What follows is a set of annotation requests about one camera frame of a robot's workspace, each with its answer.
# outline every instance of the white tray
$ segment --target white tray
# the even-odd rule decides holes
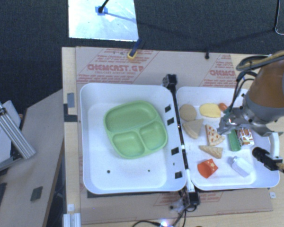
[[[230,105],[233,91],[234,90],[230,88],[182,87],[177,91],[177,102],[179,108],[183,104],[193,105],[197,111],[196,119],[203,118],[203,125],[210,124],[211,126],[218,128],[220,118],[213,119],[203,117],[199,112],[199,107],[205,103],[225,103],[226,105]],[[234,106],[238,107],[241,105],[242,97],[239,96]],[[254,131],[252,131],[252,134],[255,141],[255,146],[266,149],[267,151],[270,150],[270,142],[268,137],[261,137]],[[200,136],[196,140],[189,137],[185,131],[183,131],[187,160],[191,172],[191,180],[196,187],[205,191],[213,191],[273,187],[278,184],[280,179],[279,172],[270,171],[264,167],[262,163],[257,161],[252,156],[253,147],[242,147],[242,149],[237,152],[230,151],[228,136],[224,136],[225,141],[219,144],[219,147],[223,147],[222,158],[216,159],[199,149],[200,145],[208,145],[205,127],[201,128]],[[253,165],[254,170],[249,176],[244,178],[232,169],[230,161],[234,156],[243,157]],[[213,158],[214,163],[219,169],[206,179],[198,172],[197,164],[210,158]]]
[[[150,155],[125,159],[111,145],[103,117],[109,109],[135,100],[147,101],[156,108],[165,124],[168,142]],[[90,83],[80,91],[80,104],[83,182],[90,192],[169,192],[184,187],[186,175],[175,109],[172,94],[165,87]],[[168,125],[171,118],[174,123]],[[178,149],[178,153],[172,154],[172,149]]]

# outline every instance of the toy pizza slice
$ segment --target toy pizza slice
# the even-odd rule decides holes
[[[205,151],[206,153],[210,154],[211,156],[217,158],[217,159],[221,159],[222,158],[223,148],[221,148],[221,147],[200,146],[200,149],[202,151]]]
[[[183,123],[183,129],[185,132],[193,139],[199,137],[200,129],[203,124],[203,119],[197,119],[189,122]]]
[[[225,140],[225,137],[218,134],[218,132],[210,125],[205,125],[207,140],[210,146],[216,146]]]

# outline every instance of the green plate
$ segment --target green plate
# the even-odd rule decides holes
[[[168,139],[157,110],[145,101],[110,109],[104,116],[104,127],[117,153],[127,159],[153,153],[163,148]]]

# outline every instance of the black carpet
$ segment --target black carpet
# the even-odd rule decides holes
[[[284,50],[273,30],[277,0],[134,0],[144,49],[269,54]],[[279,30],[284,32],[284,0]],[[130,48],[70,39],[68,0],[0,0],[0,100],[19,113],[62,88],[64,46]]]

